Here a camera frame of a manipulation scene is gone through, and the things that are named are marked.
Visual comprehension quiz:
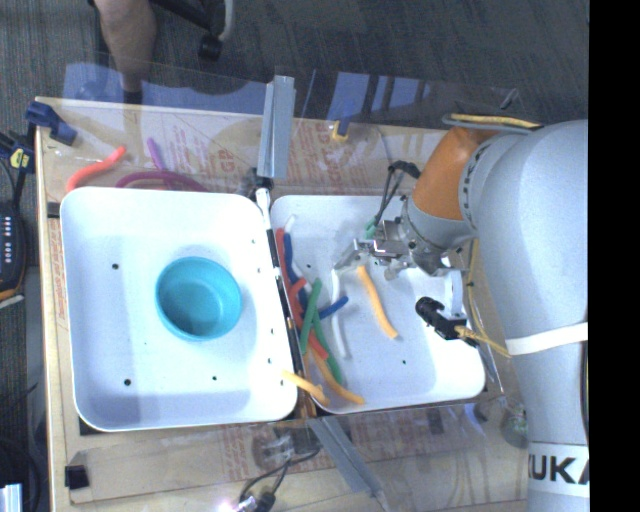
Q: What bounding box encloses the blue rope piece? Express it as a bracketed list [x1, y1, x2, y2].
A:
[282, 231, 310, 314]
[317, 295, 350, 322]

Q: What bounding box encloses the orange rope piece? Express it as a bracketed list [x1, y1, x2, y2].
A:
[65, 145, 128, 194]

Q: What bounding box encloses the white plastic tray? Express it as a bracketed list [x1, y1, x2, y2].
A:
[59, 185, 300, 433]
[268, 194, 488, 416]

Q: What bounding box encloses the thin black and white rod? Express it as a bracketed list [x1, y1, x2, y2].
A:
[254, 186, 307, 377]

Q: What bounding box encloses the yellow rope piece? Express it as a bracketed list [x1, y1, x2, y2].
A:
[308, 348, 367, 406]
[281, 369, 332, 408]
[355, 264, 400, 341]

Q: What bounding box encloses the brown cardboard board red print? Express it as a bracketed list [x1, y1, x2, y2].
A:
[33, 96, 532, 512]

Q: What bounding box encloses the green rope piece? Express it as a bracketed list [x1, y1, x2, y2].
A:
[298, 278, 324, 357]
[312, 319, 344, 386]

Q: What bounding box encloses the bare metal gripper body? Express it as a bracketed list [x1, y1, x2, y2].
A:
[372, 217, 454, 277]

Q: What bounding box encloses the red rope piece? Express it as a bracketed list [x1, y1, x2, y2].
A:
[274, 227, 330, 362]

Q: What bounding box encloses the black block with thin wires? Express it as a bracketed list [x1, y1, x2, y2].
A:
[282, 424, 322, 455]

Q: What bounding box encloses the blue bowl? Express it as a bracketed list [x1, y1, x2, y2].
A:
[154, 255, 245, 343]

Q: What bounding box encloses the short purple rope piece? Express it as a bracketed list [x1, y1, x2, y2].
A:
[145, 137, 167, 172]

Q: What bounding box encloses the person's leg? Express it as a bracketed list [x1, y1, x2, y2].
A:
[93, 0, 159, 105]

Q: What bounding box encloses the long purple rope piece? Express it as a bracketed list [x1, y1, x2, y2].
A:
[115, 170, 209, 193]

